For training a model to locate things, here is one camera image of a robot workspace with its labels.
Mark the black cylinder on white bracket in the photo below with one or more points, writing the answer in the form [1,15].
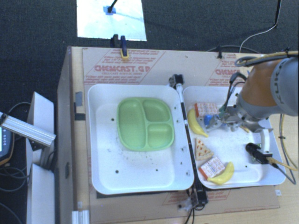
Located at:
[255,151]

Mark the orange and white carton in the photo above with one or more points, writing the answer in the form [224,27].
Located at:
[211,167]
[205,108]

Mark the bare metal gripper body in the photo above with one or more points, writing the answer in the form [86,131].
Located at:
[233,115]

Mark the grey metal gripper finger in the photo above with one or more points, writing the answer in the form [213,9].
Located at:
[233,127]
[215,124]

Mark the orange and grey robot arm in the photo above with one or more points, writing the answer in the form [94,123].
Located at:
[261,85]

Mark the white plastic tray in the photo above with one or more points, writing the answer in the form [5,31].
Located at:
[233,148]
[107,171]

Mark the pizza slice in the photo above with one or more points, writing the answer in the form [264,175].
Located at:
[201,150]

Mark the thin black and white rod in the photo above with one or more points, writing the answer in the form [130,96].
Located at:
[187,125]

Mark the yellow banana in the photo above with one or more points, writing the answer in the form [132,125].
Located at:
[224,175]
[194,122]

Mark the brown cardboard board red print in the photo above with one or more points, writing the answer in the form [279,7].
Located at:
[187,64]

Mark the green divided plate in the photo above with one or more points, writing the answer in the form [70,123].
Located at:
[133,125]

